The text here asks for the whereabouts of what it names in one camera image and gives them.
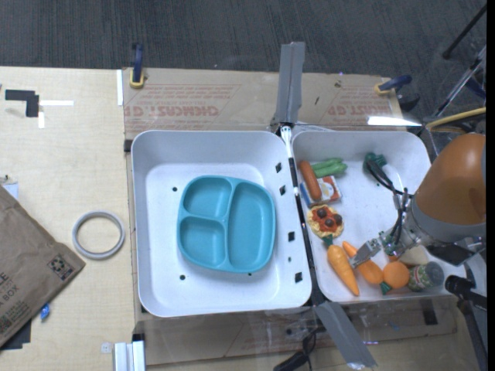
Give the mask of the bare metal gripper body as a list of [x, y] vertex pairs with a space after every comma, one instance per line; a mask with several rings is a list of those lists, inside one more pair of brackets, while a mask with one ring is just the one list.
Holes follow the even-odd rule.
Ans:
[[380, 242], [387, 255], [402, 255], [406, 250], [418, 246], [422, 228], [417, 224], [395, 224], [380, 232]]

